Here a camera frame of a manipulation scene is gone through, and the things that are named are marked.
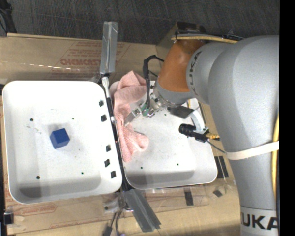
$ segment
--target blue cube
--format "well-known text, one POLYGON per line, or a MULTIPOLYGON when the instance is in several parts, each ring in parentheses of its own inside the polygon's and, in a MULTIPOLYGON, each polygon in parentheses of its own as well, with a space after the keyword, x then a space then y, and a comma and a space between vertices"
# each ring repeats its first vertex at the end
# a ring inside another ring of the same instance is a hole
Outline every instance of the blue cube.
POLYGON ((65 131, 65 128, 62 128, 62 129, 53 131, 50 135, 50 140, 54 148, 60 148, 60 147, 66 146, 69 143, 70 138, 67 132, 65 131))

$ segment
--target gray floor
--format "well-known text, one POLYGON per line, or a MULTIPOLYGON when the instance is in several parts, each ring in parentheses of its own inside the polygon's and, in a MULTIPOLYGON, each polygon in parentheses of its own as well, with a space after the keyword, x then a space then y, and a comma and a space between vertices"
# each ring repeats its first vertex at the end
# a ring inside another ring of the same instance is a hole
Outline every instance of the gray floor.
POLYGON ((279 34, 280 0, 8 1, 17 31, 27 34, 101 39, 103 21, 118 22, 118 40, 135 43, 157 44, 176 21, 242 37, 279 34))

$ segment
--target white tray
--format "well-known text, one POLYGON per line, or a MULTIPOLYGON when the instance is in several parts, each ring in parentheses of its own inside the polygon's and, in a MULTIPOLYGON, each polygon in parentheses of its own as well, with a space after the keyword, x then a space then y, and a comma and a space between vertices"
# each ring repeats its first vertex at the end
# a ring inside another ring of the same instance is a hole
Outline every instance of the white tray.
MULTIPOLYGON (((111 93, 117 84, 112 84, 111 93)), ((131 109, 144 103, 146 97, 145 94, 131 104, 131 109)), ((191 107, 198 106, 197 100, 191 99, 191 107)), ((123 163, 131 186, 145 190, 203 184, 216 179, 217 167, 210 144, 180 134, 178 128, 182 123, 193 124, 191 118, 181 119, 166 110, 151 118, 140 116, 132 122, 135 131, 149 137, 149 146, 143 152, 135 152, 130 162, 123 163)))
POLYGON ((2 99, 9 188, 16 201, 78 198, 120 188, 115 140, 105 94, 98 84, 14 81, 4 87, 2 99), (49 136, 61 128, 70 142, 54 149, 49 136))

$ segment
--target pink towel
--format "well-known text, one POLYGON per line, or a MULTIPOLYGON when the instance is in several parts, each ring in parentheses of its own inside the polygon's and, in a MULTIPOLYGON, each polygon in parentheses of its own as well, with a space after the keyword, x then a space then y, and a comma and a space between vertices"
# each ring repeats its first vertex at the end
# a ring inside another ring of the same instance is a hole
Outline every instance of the pink towel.
POLYGON ((131 123, 123 125, 131 112, 130 103, 140 100, 146 92, 145 79, 131 71, 121 78, 114 94, 114 112, 124 162, 131 161, 134 152, 143 151, 148 147, 147 136, 135 132, 131 123))

